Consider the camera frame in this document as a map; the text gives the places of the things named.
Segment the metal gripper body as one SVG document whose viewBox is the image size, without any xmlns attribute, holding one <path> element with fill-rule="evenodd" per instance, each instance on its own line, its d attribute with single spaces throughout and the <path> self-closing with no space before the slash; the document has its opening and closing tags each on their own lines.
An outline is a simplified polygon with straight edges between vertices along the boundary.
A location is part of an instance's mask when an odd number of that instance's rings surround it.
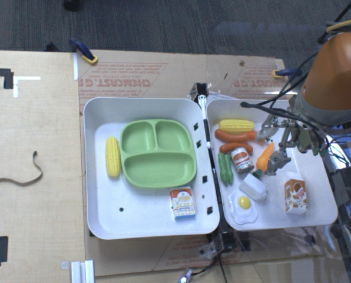
<svg viewBox="0 0 351 283">
<path fill-rule="evenodd" d="M 289 142 L 300 153 L 311 152 L 312 155 L 317 156 L 323 148 L 323 139 L 320 134 L 305 123 L 299 121 L 292 121 L 290 127 Z"/>
</svg>

